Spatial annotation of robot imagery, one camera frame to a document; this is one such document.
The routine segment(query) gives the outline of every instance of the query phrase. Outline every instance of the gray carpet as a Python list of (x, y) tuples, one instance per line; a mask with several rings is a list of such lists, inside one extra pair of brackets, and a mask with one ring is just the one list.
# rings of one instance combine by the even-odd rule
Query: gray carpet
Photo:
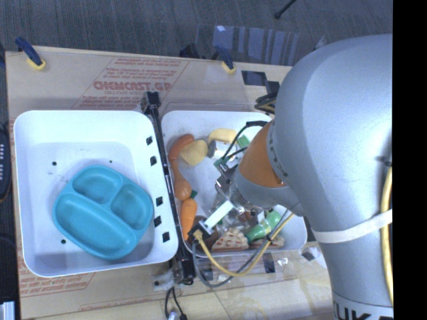
[[(221, 44), (236, 61), (294, 65), (317, 45), (392, 33), (393, 0), (297, 0), (275, 19), (288, 1), (0, 0), (0, 42), (16, 51), (20, 35), (35, 45), (167, 56), (195, 43), (207, 58)], [(6, 120), (3, 70), (0, 121)], [(0, 204), (0, 236), (14, 240), (11, 202), (9, 196)], [(15, 283), (14, 251), (0, 244), (0, 296), (13, 294)]]

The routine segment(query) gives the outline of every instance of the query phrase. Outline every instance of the green object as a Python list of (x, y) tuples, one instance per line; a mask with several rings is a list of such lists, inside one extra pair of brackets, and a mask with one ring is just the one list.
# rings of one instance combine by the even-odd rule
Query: green object
[(271, 211), (268, 213), (267, 217), (262, 219), (259, 224), (249, 231), (246, 235), (248, 239), (248, 244), (256, 239), (260, 239), (268, 235), (271, 230), (279, 223), (282, 216), (277, 211)]
[(217, 161), (215, 161), (213, 163), (213, 166), (215, 166), (217, 169), (219, 169), (220, 165), (225, 165), (228, 162), (228, 160), (230, 160), (230, 158), (225, 157), (222, 159), (220, 157)]
[(249, 141), (249, 139), (245, 135), (242, 135), (238, 139), (238, 145), (240, 146), (240, 148), (247, 147), (250, 144), (250, 142), (251, 141)]

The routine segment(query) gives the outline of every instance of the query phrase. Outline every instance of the blue plate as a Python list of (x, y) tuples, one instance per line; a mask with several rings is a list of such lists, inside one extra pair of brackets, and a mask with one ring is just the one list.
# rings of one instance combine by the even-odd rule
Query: blue plate
[(66, 238), (109, 260), (131, 253), (152, 217), (153, 201), (147, 192), (101, 165), (74, 176), (53, 206), (53, 222)]

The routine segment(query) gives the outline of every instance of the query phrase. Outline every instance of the orange toy carrot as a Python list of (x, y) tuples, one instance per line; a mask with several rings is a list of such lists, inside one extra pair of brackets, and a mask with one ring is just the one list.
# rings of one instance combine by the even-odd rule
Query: orange toy carrot
[(182, 237), (184, 238), (184, 241), (187, 241), (188, 232), (193, 227), (196, 212), (197, 202), (193, 198), (188, 198), (182, 202), (179, 221), (181, 221)]
[(175, 192), (175, 197), (180, 201), (184, 201), (191, 196), (191, 185), (189, 182), (182, 176), (178, 168), (178, 160), (173, 160), (171, 162), (171, 168), (173, 171), (173, 191)]
[(181, 136), (177, 141), (175, 141), (175, 143), (171, 147), (171, 150), (169, 151), (169, 154), (167, 156), (169, 161), (176, 160), (181, 149), (183, 149), (186, 145), (189, 145), (193, 141), (194, 136), (191, 134), (185, 134)]

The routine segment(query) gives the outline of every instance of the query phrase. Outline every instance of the cardboard sheet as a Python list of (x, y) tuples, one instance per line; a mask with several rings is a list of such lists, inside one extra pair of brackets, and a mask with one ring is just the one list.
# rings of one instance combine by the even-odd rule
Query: cardboard sheet
[[(282, 82), (290, 70), (290, 67), (283, 66), (236, 63), (238, 70), (229, 75), (222, 69), (219, 61), (35, 48), (47, 63), (42, 71), (32, 68), (26, 62), (24, 53), (6, 54), (10, 127), (18, 115), (35, 109), (138, 110), (143, 93), (147, 90), (159, 92), (162, 101), (161, 114), (176, 109), (251, 111), (256, 98), (266, 94), (266, 88), (245, 85), (241, 71), (265, 72), (269, 81)], [(17, 184), (14, 165), (13, 184)], [(165, 273), (168, 269), (167, 263), (52, 279), (32, 274), (23, 261), (17, 202), (15, 214), (22, 319), (102, 310), (120, 305), (131, 307), (164, 300), (165, 291), (155, 290), (152, 277)], [(292, 255), (289, 256), (293, 257), (292, 264), (300, 265), (299, 253)], [(224, 292), (218, 292), (218, 296), (220, 299), (228, 299), (229, 294), (225, 291), (235, 289), (236, 293), (243, 293), (248, 297), (250, 290), (257, 290), (250, 286), (268, 283), (278, 283), (278, 286), (274, 287), (274, 293), (277, 290), (293, 293), (292, 290), (298, 289), (300, 285), (296, 281), (304, 280), (305, 270), (281, 269), (280, 262), (284, 258), (283, 255), (273, 258), (277, 268), (275, 273), (266, 274), (260, 263), (250, 275), (222, 287)], [(298, 313), (301, 316), (317, 311), (324, 312), (331, 302), (325, 268), (316, 271), (316, 279), (321, 279), (323, 283), (316, 295), (310, 295), (308, 289), (299, 291), (306, 296), (306, 300), (298, 304), (300, 309), (305, 309), (304, 312)], [(180, 293), (201, 295), (206, 291), (208, 288), (197, 282), (191, 287), (183, 288)], [(268, 298), (260, 299), (260, 307), (275, 307), (279, 314), (284, 314), (286, 307), (290, 306), (282, 305), (277, 300), (274, 304), (268, 302)]]

